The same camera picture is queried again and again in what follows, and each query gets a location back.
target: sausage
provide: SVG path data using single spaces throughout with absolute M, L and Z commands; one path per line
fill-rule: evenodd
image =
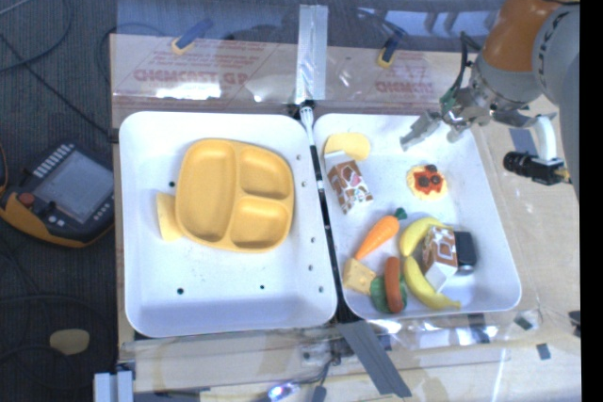
M 390 256 L 385 260 L 385 271 L 383 274 L 385 297 L 387 298 L 387 307 L 391 310 L 392 314 L 397 314 L 404 308 L 402 292 L 399 287 L 399 266 L 398 256 Z

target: yellow cheese wedge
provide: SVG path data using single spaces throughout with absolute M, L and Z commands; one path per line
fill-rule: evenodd
M 377 274 L 355 258 L 349 258 L 343 267 L 343 286 L 370 295 L 370 283 Z
M 159 192 L 155 199 L 161 237 L 166 241 L 173 241 L 184 236 L 176 221 L 176 198 L 173 195 Z
M 362 133 L 337 133 L 330 135 L 324 146 L 324 153 L 343 151 L 356 161 L 364 161 L 370 154 L 370 141 Z

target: yellow plate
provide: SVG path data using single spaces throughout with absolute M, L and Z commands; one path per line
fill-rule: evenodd
M 283 157 L 244 142 L 203 139 L 182 162 L 175 219 L 196 242 L 266 251 L 287 237 L 293 200 L 293 175 Z

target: brown and white carton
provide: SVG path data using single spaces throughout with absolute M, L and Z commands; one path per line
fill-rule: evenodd
M 459 269 L 454 231 L 431 226 L 423 239 L 422 254 L 425 278 L 439 292 Z

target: black device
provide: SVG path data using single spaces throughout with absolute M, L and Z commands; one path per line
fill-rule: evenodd
M 113 171 L 76 142 L 62 142 L 28 164 L 17 184 L 0 168 L 0 217 L 39 240 L 90 245 L 113 227 Z

